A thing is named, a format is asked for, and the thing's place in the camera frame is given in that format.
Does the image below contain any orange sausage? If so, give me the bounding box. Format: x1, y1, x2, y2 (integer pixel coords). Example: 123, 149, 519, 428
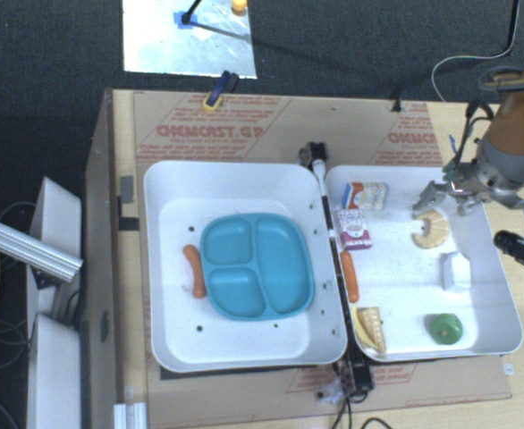
340, 250, 360, 304
182, 244, 207, 299

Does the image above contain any green doughnut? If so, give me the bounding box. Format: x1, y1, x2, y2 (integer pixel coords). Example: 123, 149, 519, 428
427, 313, 464, 346

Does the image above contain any thin black and white rod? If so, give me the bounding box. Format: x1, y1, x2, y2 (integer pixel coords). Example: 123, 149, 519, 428
311, 159, 367, 377

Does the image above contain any pink and white packet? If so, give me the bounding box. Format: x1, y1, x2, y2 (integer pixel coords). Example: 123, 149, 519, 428
335, 208, 374, 251

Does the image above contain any black cylinder on white bracket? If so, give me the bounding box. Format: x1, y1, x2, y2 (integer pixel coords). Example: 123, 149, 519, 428
493, 198, 524, 269

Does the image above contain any tan croissant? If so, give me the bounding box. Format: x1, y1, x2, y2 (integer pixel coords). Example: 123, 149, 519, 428
410, 209, 451, 249

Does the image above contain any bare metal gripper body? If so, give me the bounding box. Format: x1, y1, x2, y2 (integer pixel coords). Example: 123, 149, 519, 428
443, 163, 524, 210

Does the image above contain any blue divided plate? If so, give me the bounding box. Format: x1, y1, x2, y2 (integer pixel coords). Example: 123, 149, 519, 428
199, 213, 316, 322

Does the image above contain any blue and white carton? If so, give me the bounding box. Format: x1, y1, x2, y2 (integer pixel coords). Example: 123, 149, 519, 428
342, 181, 389, 211

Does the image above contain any white plastic tray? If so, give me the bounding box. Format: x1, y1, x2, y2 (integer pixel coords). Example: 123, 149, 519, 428
143, 159, 350, 374
324, 164, 524, 364

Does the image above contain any brown cardboard board red print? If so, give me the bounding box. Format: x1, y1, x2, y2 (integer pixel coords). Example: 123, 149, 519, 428
131, 90, 513, 420

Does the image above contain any white box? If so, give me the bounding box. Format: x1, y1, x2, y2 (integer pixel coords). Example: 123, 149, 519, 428
439, 251, 472, 293

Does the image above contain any yellow banana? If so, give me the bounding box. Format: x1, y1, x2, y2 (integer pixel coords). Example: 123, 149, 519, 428
350, 305, 379, 353

